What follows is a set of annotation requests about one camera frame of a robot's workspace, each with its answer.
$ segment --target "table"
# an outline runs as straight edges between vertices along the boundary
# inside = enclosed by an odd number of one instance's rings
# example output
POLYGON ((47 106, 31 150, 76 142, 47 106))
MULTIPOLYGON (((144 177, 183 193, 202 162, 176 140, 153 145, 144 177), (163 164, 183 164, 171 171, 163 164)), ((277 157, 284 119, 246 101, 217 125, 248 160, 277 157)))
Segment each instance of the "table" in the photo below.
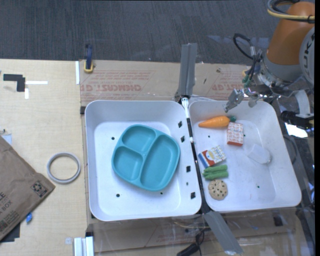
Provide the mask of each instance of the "table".
MULTIPOLYGON (((168 63, 173 69, 171 82, 179 79, 179 64, 168 63)), ((12 146, 37 172, 46 177, 46 164, 58 152, 71 152, 85 169, 81 86, 77 84, 75 61, 1 59, 0 126, 12 133, 12 146), (3 74, 20 74, 26 81, 47 81, 48 84, 30 84, 29 99, 16 91, 16 83, 3 81, 3 74)), ((61 158, 52 165, 52 172, 65 179, 75 172, 69 159, 61 158)), ((56 184, 55 190, 32 212, 29 224, 21 222, 20 238, 0 243, 0 255, 71 256, 73 238, 84 237, 88 227, 85 172, 72 183, 56 184)), ((246 255, 311 255, 308 241, 297 217, 294 228, 287 232, 238 239, 246 255)), ((100 252, 98 255, 176 255, 188 244, 148 247, 122 251, 100 252)), ((216 240, 203 244, 205 255, 225 255, 216 240)))

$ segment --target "toy carrot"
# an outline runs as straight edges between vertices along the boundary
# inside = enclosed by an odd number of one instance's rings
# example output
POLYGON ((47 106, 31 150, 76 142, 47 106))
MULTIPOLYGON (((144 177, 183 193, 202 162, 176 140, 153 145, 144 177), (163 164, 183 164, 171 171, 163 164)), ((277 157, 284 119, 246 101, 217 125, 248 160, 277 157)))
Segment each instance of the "toy carrot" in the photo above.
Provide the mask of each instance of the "toy carrot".
POLYGON ((213 117, 209 120, 199 123, 199 127, 213 128, 213 127, 225 127, 230 123, 231 119, 224 115, 213 117))

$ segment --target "brown paper bag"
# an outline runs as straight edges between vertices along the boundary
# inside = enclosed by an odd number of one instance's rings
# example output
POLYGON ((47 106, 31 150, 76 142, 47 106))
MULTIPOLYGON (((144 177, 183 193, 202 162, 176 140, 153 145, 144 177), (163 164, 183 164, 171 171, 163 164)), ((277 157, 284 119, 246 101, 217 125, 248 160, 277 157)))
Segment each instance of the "brown paper bag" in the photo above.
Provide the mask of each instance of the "brown paper bag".
POLYGON ((0 240, 54 188, 0 136, 0 240))

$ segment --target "tape roll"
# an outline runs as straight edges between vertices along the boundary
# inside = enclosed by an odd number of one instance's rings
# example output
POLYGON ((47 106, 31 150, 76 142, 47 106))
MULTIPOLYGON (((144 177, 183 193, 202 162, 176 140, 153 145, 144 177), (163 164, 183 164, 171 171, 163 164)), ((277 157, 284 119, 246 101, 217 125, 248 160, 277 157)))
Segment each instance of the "tape roll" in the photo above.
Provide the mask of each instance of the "tape roll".
POLYGON ((79 176, 80 171, 81 171, 80 160, 74 154, 69 153, 69 152, 56 153, 49 159, 48 163, 46 164, 46 171, 48 173, 49 178, 51 180, 53 180, 54 182, 60 183, 60 184, 68 184, 68 183, 73 182, 79 176), (73 175, 71 178, 60 179, 60 178, 53 176, 53 174, 51 173, 51 170, 50 170, 51 164, 53 163, 54 160, 56 160, 57 158, 60 158, 60 157, 68 157, 68 158, 73 159, 76 162, 77 171, 76 171, 75 175, 73 175))

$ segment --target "teal plate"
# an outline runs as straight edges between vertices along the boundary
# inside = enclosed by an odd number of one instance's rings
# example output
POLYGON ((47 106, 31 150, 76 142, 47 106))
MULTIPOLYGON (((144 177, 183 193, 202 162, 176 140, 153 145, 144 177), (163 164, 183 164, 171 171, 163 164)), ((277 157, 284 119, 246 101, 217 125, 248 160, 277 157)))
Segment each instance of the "teal plate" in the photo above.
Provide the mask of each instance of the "teal plate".
POLYGON ((171 181, 180 157, 178 143, 149 126, 135 124, 119 138, 112 168, 125 181, 149 191, 164 189, 171 181))

